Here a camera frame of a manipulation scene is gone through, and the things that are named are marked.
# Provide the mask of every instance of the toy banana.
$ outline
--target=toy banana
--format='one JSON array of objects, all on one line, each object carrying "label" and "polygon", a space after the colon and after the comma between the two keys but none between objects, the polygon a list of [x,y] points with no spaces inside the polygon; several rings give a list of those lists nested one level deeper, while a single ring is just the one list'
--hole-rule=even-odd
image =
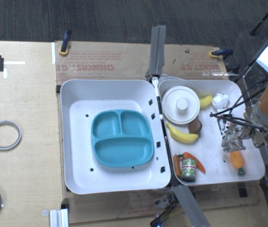
[{"label": "toy banana", "polygon": [[200,108],[205,108],[205,107],[209,106],[212,101],[213,101],[212,95],[208,95],[204,98],[201,98],[200,99]]},{"label": "toy banana", "polygon": [[197,134],[183,133],[180,130],[176,129],[175,127],[171,126],[169,123],[166,123],[166,126],[168,127],[171,136],[175,140],[180,141],[182,143],[187,143],[187,144],[193,143],[199,137],[199,135],[197,135]]}]

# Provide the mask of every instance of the blue plate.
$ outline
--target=blue plate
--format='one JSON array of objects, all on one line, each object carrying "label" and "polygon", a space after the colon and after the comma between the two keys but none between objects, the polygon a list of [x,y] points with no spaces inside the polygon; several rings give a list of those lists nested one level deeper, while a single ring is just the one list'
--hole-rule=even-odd
[{"label": "blue plate", "polygon": [[142,165],[154,154],[149,123],[134,110],[99,113],[92,122],[92,145],[97,160],[110,167]]}]

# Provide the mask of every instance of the white lid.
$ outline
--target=white lid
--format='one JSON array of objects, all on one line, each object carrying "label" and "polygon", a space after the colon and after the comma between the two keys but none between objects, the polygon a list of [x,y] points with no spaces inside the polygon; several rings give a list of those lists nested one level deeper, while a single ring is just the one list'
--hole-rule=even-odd
[{"label": "white lid", "polygon": [[188,87],[176,86],[163,96],[162,108],[165,117],[175,124],[193,121],[200,111],[198,95]]}]

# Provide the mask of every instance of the canned food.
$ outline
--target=canned food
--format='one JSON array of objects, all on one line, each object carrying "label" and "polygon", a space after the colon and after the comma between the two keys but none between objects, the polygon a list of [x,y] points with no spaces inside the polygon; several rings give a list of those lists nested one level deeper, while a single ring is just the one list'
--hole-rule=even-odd
[{"label": "canned food", "polygon": [[182,160],[181,179],[186,182],[194,182],[196,180],[197,161],[190,158]]}]

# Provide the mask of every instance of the carrot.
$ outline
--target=carrot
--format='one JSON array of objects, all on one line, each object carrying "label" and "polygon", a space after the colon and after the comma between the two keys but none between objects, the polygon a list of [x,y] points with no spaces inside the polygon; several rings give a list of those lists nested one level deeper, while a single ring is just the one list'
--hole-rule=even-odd
[{"label": "carrot", "polygon": [[180,158],[176,154],[173,156],[173,167],[175,169],[176,176],[181,178]]},{"label": "carrot", "polygon": [[230,160],[235,168],[238,169],[238,175],[244,175],[244,171],[242,169],[244,161],[239,151],[232,151],[229,153]]},{"label": "carrot", "polygon": [[197,168],[201,171],[201,172],[203,172],[204,174],[205,174],[205,168],[204,168],[204,166],[202,165],[202,163],[195,157],[195,156],[193,156],[192,154],[190,154],[190,153],[188,153],[188,152],[184,152],[183,153],[183,158],[191,158],[191,159],[194,159],[194,160],[196,160],[197,161]]}]

